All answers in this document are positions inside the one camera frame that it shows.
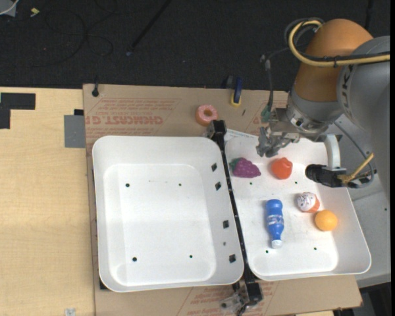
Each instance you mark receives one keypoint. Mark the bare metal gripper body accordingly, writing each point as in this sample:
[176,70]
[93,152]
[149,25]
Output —
[288,123]

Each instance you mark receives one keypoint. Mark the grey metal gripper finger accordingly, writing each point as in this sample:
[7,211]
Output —
[276,146]
[262,145]

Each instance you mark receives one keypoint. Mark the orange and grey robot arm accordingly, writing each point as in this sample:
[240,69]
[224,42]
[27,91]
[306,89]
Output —
[329,64]

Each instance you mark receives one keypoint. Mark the orange red toy fruit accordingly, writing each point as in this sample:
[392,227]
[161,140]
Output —
[281,169]

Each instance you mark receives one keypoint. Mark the purple grapes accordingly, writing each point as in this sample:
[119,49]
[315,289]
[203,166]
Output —
[245,169]

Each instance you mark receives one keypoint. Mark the white and orange cupcake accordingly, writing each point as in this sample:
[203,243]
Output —
[306,202]

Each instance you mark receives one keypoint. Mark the thin black rod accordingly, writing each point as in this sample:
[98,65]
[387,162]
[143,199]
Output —
[234,202]

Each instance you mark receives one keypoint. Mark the pink doughnut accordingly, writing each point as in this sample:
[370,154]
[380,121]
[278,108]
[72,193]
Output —
[200,118]

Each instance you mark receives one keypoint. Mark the blue plastic bottle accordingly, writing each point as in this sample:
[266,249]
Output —
[274,217]

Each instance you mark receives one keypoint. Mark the orange ball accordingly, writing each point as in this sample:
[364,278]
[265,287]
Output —
[326,221]

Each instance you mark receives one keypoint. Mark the white plastic tray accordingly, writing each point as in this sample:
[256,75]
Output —
[299,242]
[161,216]

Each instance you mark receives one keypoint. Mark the brown cardboard board red print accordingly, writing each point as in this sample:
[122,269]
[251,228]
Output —
[145,117]

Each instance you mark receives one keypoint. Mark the black cylinder on white bracket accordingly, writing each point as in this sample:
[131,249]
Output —
[326,174]

